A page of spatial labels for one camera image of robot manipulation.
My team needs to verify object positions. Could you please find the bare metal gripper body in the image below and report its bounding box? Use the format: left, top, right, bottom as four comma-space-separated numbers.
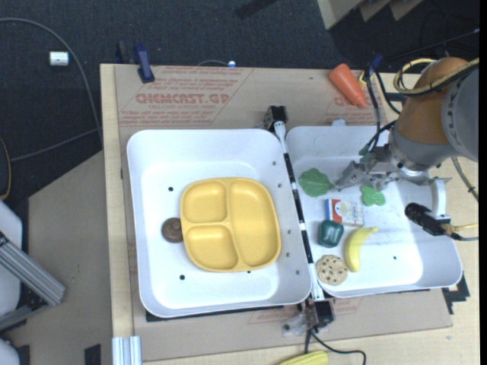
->
364, 146, 433, 188

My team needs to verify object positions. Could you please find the small green broccoli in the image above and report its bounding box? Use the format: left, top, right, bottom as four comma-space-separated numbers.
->
359, 183, 387, 208

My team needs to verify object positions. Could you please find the green lettuce leaf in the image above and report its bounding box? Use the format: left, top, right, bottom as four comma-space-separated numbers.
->
298, 167, 336, 198

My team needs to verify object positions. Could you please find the white and orange carton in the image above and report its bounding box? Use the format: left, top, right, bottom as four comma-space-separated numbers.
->
324, 198, 365, 227

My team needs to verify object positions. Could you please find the thin black and white rod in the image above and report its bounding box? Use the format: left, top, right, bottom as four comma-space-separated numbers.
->
274, 121, 325, 300

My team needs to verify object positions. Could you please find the yellow banana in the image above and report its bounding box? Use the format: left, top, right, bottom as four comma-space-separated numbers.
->
344, 226, 380, 273

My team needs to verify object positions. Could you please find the white plastic tray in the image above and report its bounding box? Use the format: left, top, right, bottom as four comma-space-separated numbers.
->
285, 125, 464, 299
126, 128, 314, 318

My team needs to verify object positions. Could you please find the orange carrot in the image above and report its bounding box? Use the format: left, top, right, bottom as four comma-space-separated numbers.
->
328, 63, 368, 110

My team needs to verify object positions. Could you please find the chocolate chip biscuit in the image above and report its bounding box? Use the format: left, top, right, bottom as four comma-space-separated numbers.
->
315, 254, 349, 287

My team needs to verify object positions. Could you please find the yellow divided plate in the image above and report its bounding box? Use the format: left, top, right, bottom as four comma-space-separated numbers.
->
179, 176, 283, 274

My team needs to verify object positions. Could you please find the brown cardboard board red print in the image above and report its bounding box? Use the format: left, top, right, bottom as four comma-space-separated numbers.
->
113, 65, 454, 363

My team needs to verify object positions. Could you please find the brown chocolate doughnut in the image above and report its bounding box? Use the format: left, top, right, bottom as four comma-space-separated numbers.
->
161, 217, 185, 244

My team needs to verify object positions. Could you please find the yellow corn cob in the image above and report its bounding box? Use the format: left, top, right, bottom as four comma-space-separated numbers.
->
276, 350, 329, 365

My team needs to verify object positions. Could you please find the black cylinder on white bracket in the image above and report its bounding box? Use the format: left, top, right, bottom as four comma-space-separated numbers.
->
404, 176, 453, 237

